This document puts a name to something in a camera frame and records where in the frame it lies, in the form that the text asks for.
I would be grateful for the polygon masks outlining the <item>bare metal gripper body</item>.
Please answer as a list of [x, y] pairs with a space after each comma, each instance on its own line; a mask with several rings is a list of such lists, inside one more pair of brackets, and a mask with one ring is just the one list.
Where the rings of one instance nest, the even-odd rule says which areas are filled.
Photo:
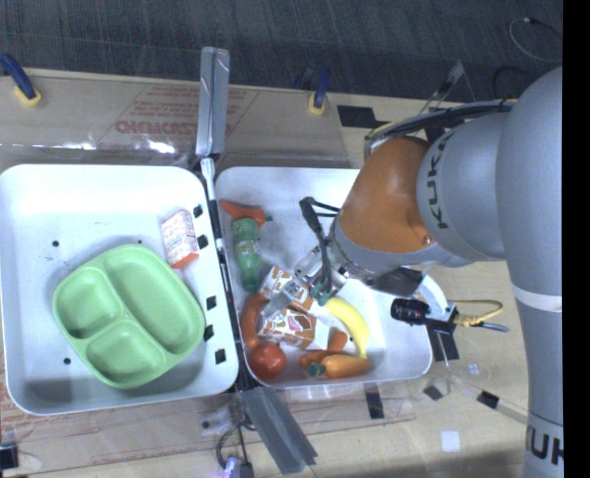
[[334, 245], [315, 246], [294, 266], [295, 278], [317, 303], [327, 303], [355, 275], [355, 265]]

